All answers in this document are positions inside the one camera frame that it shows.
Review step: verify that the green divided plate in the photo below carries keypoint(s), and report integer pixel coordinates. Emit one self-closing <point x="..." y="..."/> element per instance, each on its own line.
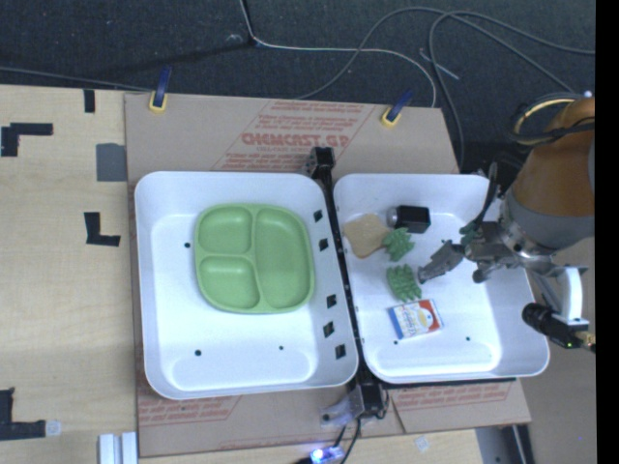
<point x="278" y="259"/>

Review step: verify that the black cylinder on white bracket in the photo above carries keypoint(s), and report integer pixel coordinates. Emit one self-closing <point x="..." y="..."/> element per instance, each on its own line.
<point x="574" y="298"/>

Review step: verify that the green toy leafy vegetable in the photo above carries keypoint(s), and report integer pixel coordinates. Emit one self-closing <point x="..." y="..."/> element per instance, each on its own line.
<point x="399" y="244"/>
<point x="403" y="283"/>

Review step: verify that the black can with silver end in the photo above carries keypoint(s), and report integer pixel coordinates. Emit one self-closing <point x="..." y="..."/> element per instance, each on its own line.
<point x="413" y="218"/>

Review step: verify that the brown cardboard board red print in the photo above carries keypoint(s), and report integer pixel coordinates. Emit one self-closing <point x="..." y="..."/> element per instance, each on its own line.
<point x="193" y="133"/>

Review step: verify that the tan toy bread slice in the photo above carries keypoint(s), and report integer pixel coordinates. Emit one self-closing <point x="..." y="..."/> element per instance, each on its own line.
<point x="363" y="235"/>

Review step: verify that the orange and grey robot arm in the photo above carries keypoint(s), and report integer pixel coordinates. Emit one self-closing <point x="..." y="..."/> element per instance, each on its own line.
<point x="551" y="186"/>

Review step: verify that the white plastic tray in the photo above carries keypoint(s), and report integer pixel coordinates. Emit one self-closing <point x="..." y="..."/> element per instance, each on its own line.
<point x="464" y="317"/>
<point x="242" y="351"/>

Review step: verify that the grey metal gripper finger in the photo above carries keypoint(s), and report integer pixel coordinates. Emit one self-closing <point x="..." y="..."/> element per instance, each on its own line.
<point x="441" y="262"/>
<point x="487" y="271"/>

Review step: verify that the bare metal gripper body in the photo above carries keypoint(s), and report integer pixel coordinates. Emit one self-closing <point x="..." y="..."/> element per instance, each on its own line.
<point x="503" y="247"/>

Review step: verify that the white red blue carton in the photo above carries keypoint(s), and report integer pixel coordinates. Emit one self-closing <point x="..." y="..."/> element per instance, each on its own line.
<point x="415" y="319"/>

